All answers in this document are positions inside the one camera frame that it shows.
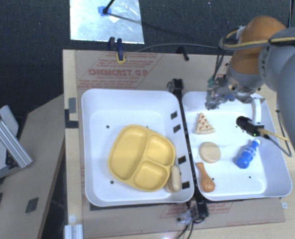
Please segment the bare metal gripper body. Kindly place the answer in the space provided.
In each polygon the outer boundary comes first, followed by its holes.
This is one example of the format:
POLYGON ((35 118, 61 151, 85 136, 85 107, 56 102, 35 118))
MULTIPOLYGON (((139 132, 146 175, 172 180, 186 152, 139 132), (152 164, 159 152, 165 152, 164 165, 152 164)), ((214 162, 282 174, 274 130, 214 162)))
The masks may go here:
POLYGON ((252 95, 256 92, 256 88, 248 88, 242 86, 232 77, 218 77, 208 80, 207 93, 211 96, 223 96, 223 103, 227 101, 238 100, 244 104, 252 102, 252 95))

